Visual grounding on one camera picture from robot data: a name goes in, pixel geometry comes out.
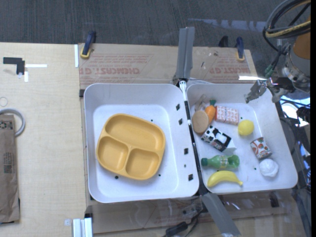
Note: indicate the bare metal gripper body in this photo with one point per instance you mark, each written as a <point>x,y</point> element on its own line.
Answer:
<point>286,84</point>

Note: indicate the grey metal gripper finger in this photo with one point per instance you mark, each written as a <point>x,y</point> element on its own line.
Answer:
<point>255,90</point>
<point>278,95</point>

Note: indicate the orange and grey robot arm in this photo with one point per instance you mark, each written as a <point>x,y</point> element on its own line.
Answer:
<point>303,46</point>

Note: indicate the orange patterned carton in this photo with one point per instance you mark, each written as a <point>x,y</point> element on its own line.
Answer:
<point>227,115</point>

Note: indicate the yellow lemon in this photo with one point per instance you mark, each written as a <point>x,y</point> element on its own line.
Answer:
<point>246,127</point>

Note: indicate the orange carrot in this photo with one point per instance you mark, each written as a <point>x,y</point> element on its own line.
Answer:
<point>210,112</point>

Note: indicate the red and white can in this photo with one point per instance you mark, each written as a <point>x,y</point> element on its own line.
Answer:
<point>261,148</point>

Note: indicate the cow print milk carton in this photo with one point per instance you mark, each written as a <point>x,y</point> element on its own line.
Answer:
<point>217,138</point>

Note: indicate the tan round biscuit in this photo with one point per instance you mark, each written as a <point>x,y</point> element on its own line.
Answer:
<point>200,122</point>

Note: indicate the thin black and white rod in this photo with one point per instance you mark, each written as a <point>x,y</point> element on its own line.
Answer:
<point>190,130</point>

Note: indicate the green plastic bottle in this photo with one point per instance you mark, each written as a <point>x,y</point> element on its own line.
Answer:
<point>222,162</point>

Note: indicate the white plastic tray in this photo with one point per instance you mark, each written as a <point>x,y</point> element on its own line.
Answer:
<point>172,181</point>
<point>249,181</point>

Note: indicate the yellow banana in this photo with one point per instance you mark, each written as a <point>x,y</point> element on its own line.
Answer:
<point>223,176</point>

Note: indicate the yellow divided plate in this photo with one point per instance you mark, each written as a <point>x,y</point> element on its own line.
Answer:
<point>130,146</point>

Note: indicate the brown cardboard board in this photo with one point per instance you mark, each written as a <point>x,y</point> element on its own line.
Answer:
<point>118,65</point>

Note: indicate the brown paper bag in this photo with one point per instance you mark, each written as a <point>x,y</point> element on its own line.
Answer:
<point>8,171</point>

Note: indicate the black cylinder on white bracket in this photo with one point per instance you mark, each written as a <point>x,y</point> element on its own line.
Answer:
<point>303,113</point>

